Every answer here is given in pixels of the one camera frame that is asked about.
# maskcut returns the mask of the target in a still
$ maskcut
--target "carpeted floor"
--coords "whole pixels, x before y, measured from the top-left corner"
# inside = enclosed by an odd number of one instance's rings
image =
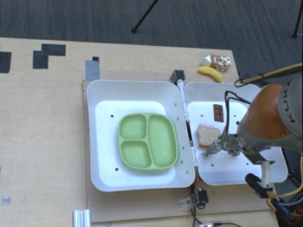
[[[152,1],[0,0],[0,37],[230,49],[241,76],[302,62],[301,0],[160,0],[132,34]]]

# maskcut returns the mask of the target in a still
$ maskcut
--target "yellow banana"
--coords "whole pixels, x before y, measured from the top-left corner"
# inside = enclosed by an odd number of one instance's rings
[[[209,67],[209,66],[201,66],[201,67],[199,68],[199,72],[211,76],[211,77],[212,77],[213,79],[215,79],[217,82],[221,82],[221,83],[223,82],[222,74],[221,74],[218,70],[216,70],[216,69],[214,69],[214,68],[212,68],[212,67]]]

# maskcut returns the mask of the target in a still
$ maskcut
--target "black pole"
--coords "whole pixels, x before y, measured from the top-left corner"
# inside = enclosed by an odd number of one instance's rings
[[[293,33],[293,38],[296,38],[298,36],[298,28],[299,28],[300,20],[301,20],[302,6],[303,6],[303,0],[301,0],[301,5],[300,5],[300,9],[299,9],[297,23],[295,25],[295,29],[294,29],[294,33]]]
[[[147,17],[147,15],[150,13],[150,11],[152,10],[152,8],[156,5],[156,3],[158,2],[159,0],[155,0],[151,6],[147,9],[147,11],[144,13],[144,15],[142,16],[142,18],[139,20],[139,22],[137,23],[137,25],[132,28],[132,33],[135,34],[137,33],[137,29],[138,27],[140,26],[140,24],[145,20],[145,18]]]

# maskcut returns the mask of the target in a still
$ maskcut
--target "chocolate milk carton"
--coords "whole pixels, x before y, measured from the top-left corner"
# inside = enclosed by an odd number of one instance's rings
[[[218,55],[208,55],[203,58],[202,66],[210,66],[218,71],[227,71],[231,66],[231,59]]]

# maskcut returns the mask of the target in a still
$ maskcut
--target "wooden table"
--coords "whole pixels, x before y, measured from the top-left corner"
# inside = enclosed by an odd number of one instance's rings
[[[42,44],[64,44],[66,56],[50,56],[47,70],[33,69],[33,51],[40,51]],[[9,205],[0,205],[0,225],[4,227],[72,226],[73,210],[88,207],[82,90],[85,60],[100,58],[102,79],[167,81],[178,69],[185,71],[185,82],[212,82],[197,70],[203,57],[217,54],[231,58],[224,82],[238,78],[232,52],[226,50],[0,38],[0,51],[12,52],[10,72],[0,73],[0,197],[11,198]],[[210,202],[198,212],[202,221],[278,226],[274,212],[247,185],[205,184],[205,188]],[[179,192],[163,192],[162,197],[173,206]],[[93,226],[108,222],[114,227],[192,224],[189,213],[157,205],[156,200],[151,201],[150,209],[135,212],[132,201],[115,206],[109,201],[110,194],[105,196],[108,202],[98,203],[103,205],[102,212],[110,214],[91,210]]]

